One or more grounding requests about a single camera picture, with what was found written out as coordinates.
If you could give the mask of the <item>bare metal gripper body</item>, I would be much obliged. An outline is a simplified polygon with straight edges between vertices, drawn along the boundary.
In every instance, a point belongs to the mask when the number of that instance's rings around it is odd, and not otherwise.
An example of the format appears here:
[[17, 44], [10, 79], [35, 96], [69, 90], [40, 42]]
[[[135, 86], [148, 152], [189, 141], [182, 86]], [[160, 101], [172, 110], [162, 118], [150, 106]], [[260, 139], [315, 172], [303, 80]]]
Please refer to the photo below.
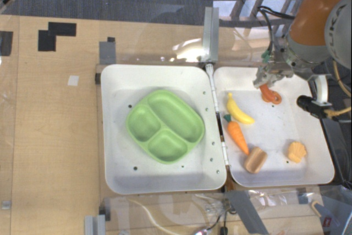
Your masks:
[[287, 63], [285, 49], [268, 51], [262, 55], [263, 67], [260, 68], [262, 79], [291, 78], [294, 75], [292, 67]]

